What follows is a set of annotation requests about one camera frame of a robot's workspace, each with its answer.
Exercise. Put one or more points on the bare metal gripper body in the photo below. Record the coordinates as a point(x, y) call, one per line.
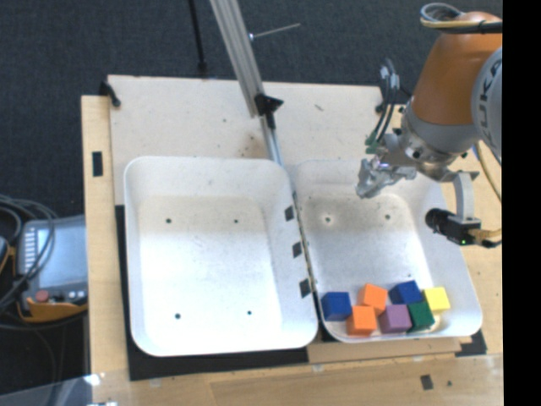
point(416, 155)

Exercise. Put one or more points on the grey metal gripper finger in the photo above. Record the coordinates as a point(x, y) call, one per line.
point(364, 180)
point(384, 181)

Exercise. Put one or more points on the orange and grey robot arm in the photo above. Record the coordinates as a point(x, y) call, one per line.
point(448, 78)

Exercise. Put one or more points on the white plastic tray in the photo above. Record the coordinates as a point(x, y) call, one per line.
point(372, 248)
point(211, 260)

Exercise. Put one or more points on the thin black and white rod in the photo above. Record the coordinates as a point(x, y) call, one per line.
point(305, 252)

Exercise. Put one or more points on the blue cube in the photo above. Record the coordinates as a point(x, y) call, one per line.
point(406, 292)
point(336, 306)

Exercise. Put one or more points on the orange cube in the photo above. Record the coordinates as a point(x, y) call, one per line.
point(362, 320)
point(373, 296)

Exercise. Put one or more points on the yellow cube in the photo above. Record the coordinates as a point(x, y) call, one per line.
point(437, 298)

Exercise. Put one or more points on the purple cube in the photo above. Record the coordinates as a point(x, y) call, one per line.
point(395, 319)

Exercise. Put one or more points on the green cube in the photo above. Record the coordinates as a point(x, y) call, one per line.
point(421, 315)

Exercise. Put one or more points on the pale flat board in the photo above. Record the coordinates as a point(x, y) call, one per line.
point(177, 116)

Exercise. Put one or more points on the black cylinder on white bracket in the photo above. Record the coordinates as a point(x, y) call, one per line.
point(454, 226)

